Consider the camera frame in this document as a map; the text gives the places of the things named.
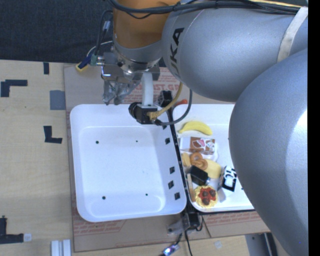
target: metal bracket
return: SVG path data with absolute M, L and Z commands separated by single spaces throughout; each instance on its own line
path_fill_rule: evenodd
M 153 81 L 159 79 L 160 68 L 156 64 L 144 71 L 126 72 L 118 62 L 113 52 L 105 52 L 102 59 L 102 74 L 104 80 L 103 102 L 108 105 L 112 99 L 115 105 L 121 104 L 124 98 L 142 82 L 143 105 L 153 104 Z
M 190 221 L 189 221 L 189 215 L 185 214 L 181 217 L 177 222 L 167 225 L 166 231 L 168 235 L 179 235 L 186 231 L 188 228 L 190 228 Z
M 51 256 L 71 256 L 71 242 L 69 239 L 63 241 L 51 241 Z

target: black object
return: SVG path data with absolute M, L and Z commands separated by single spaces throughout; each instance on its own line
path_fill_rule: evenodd
M 189 102 L 188 102 L 188 107 L 186 108 L 186 110 L 185 110 L 185 112 L 183 113 L 183 115 L 180 116 L 178 119 L 176 119 L 176 120 L 171 120 L 171 121 L 169 121 L 169 122 L 162 122 L 161 120 L 156 119 L 153 123 L 154 123 L 155 125 L 157 125 L 157 126 L 162 126 L 162 127 L 165 128 L 166 126 L 174 125 L 174 124 L 180 122 L 182 119 L 184 119 L 184 118 L 187 116 L 187 114 L 188 114 L 189 111 L 190 111 L 190 108 L 191 108 L 191 105 L 192 105 L 192 97 L 193 97 L 192 94 L 193 94 L 193 92 L 192 92 L 192 90 L 190 89 L 190 90 L 189 90 Z
M 281 2 L 307 3 L 306 0 Z M 18 61 L 79 63 L 96 45 L 103 10 L 112 9 L 106 0 L 2 0 L 0 3 L 3 10 L 0 59 Z M 106 38 L 112 36 L 111 27 Z M 163 59 L 159 63 L 165 67 Z
M 189 173 L 191 175 L 192 181 L 199 186 L 208 185 L 210 182 L 208 173 L 194 165 L 191 165 Z
M 155 112 L 158 110 L 155 106 L 144 106 L 141 102 L 133 102 L 130 104 L 129 108 L 130 115 L 136 119 L 136 121 L 143 125 L 151 125 L 152 122 L 150 117 L 147 116 L 148 112 Z
M 23 243 L 24 234 L 7 234 L 7 218 L 0 218 L 0 244 Z
M 166 107 L 173 100 L 172 92 L 170 90 L 162 90 L 158 97 L 158 104 L 160 107 Z
M 49 73 L 50 73 L 49 63 L 48 62 L 44 62 L 43 63 L 43 74 L 44 75 L 49 75 Z
M 190 222 L 190 227 L 189 229 L 196 229 L 197 227 L 200 226 L 200 221 L 199 221 L 199 213 L 189 213 L 189 222 Z
M 62 138 L 52 138 L 52 126 L 44 126 L 44 135 L 45 135 L 45 140 L 44 142 L 48 143 L 62 143 Z
M 7 79 L 4 82 L 1 82 L 0 88 L 0 97 L 9 97 L 10 86 L 27 86 L 28 80 L 12 80 Z

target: black hole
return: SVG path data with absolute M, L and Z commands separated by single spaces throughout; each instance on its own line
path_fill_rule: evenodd
M 169 189 L 171 189 L 174 185 L 175 185 L 175 184 L 174 184 L 174 181 L 171 180 L 171 181 L 168 183 Z
M 175 194 L 174 194 L 174 199 L 177 200 L 177 199 L 179 199 L 179 198 L 180 198 L 180 193 L 179 193 L 179 192 L 178 192 L 178 193 L 175 193 Z

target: banana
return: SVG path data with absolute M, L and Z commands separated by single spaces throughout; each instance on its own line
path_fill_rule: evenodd
M 186 122 L 183 125 L 182 129 L 178 131 L 178 133 L 182 134 L 183 132 L 186 132 L 186 131 L 198 131 L 205 135 L 212 135 L 211 128 L 207 124 L 201 121 Z

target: cardboard sheet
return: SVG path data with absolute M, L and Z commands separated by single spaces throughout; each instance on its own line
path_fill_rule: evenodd
M 175 95 L 179 87 L 179 82 L 171 75 L 167 68 L 161 68 L 160 71 L 159 80 L 153 83 L 154 99 L 158 98 L 162 90 L 171 90 L 172 94 Z M 103 104 L 103 85 L 104 81 L 101 78 L 100 67 L 90 66 L 87 70 L 80 73 L 77 72 L 74 65 L 66 65 L 64 67 L 74 251 L 83 252 L 174 242 L 177 236 L 174 234 L 168 235 L 166 226 L 178 221 L 180 214 L 93 223 L 82 219 L 77 211 L 70 112 L 73 107 L 80 104 Z M 189 89 L 184 86 L 179 100 L 188 98 Z M 141 100 L 142 87 L 138 85 L 131 95 L 127 96 L 124 103 L 128 104 Z M 192 103 L 220 104 L 225 102 L 208 99 L 194 93 Z M 204 215 L 203 219 L 205 221 L 205 228 L 199 232 L 191 232 L 189 234 L 190 240 L 269 231 L 255 211 L 217 213 Z

